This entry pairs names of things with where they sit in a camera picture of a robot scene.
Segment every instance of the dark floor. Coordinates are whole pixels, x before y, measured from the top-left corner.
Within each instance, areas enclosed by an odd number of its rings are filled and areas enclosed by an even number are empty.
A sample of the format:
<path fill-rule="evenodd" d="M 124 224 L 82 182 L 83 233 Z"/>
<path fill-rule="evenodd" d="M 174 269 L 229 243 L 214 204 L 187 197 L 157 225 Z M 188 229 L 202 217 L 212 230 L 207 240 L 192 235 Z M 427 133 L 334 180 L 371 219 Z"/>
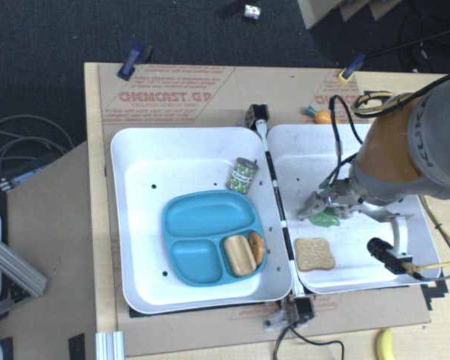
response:
<path fill-rule="evenodd" d="M 257 22 L 242 19 L 242 2 L 0 0 L 0 119 L 43 116 L 82 142 L 83 63 L 124 62 L 135 41 L 154 47 L 157 64 L 343 68 L 357 53 L 450 29 L 450 0 L 405 0 L 378 22 L 367 7 L 348 22 L 333 10 L 310 31 L 296 0 L 259 0 Z M 370 58 L 362 70 L 450 73 L 450 34 L 423 49 Z M 65 144 L 39 121 L 14 119 L 1 128 Z M 0 135 L 0 147 L 7 141 Z"/>

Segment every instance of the blue plate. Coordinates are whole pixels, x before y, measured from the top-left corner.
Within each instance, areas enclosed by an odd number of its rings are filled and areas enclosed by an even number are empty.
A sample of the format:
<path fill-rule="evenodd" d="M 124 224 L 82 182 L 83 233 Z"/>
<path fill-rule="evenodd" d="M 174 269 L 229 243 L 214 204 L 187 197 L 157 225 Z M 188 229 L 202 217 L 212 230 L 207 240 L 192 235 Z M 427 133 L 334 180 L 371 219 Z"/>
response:
<path fill-rule="evenodd" d="M 166 252 L 172 267 L 185 283 L 196 287 L 244 280 L 262 270 L 236 277 L 223 248 L 229 236 L 246 239 L 256 231 L 264 239 L 254 206 L 244 195 L 232 190 L 210 190 L 179 196 L 169 202 L 162 217 Z"/>

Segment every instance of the green can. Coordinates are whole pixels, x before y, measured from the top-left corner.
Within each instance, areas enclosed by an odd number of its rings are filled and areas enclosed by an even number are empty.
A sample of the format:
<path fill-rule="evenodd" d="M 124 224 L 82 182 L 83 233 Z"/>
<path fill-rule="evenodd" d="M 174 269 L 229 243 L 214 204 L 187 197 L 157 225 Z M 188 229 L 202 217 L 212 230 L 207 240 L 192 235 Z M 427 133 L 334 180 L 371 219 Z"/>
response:
<path fill-rule="evenodd" d="M 253 161 L 239 157 L 232 173 L 230 173 L 226 186 L 245 195 L 257 174 L 257 170 L 258 166 Z"/>

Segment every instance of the wooden table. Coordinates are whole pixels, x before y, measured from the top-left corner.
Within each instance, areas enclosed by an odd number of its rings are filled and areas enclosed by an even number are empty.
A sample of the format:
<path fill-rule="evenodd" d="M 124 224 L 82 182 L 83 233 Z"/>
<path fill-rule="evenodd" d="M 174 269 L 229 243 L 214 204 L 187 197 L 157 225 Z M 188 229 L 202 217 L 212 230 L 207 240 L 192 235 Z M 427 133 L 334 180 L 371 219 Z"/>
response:
<path fill-rule="evenodd" d="M 437 75 L 411 73 L 356 73 L 359 89 L 413 92 L 436 80 Z M 85 64 L 86 115 L 88 126 L 88 158 L 91 190 L 91 222 L 94 251 L 94 286 L 98 332 L 118 330 L 115 284 L 113 282 L 112 247 L 110 241 L 109 204 L 104 176 L 105 156 L 101 92 L 97 63 Z M 443 226 L 450 233 L 450 200 L 430 200 Z M 434 236 L 437 250 L 443 260 L 450 257 L 442 239 Z M 431 324 L 395 327 L 394 352 L 396 359 L 450 359 L 450 280 L 445 298 L 432 301 Z M 377 330 L 313 337 L 316 341 L 343 341 L 346 359 L 375 359 L 374 344 Z M 134 359 L 270 359 L 274 342 L 251 343 L 212 349 L 144 355 Z M 299 339 L 285 340 L 280 347 L 281 359 L 339 359 L 338 346 L 316 347 Z"/>

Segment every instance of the blue clip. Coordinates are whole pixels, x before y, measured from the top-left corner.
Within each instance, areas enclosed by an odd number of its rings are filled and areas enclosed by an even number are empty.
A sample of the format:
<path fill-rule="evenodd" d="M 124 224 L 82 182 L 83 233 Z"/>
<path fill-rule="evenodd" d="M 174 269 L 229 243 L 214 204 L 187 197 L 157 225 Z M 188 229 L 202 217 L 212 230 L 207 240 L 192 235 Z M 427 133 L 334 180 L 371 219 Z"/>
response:
<path fill-rule="evenodd" d="M 352 79 L 353 72 L 358 71 L 364 62 L 365 55 L 363 53 L 359 53 L 355 60 L 352 61 L 352 64 L 350 64 L 348 68 L 344 68 L 338 74 L 338 80 L 343 84 L 347 84 Z"/>
<path fill-rule="evenodd" d="M 123 80 L 129 80 L 132 74 L 135 72 L 134 65 L 137 63 L 143 55 L 143 45 L 140 43 L 135 43 L 130 55 L 128 56 L 127 62 L 123 64 L 117 73 L 117 76 Z"/>

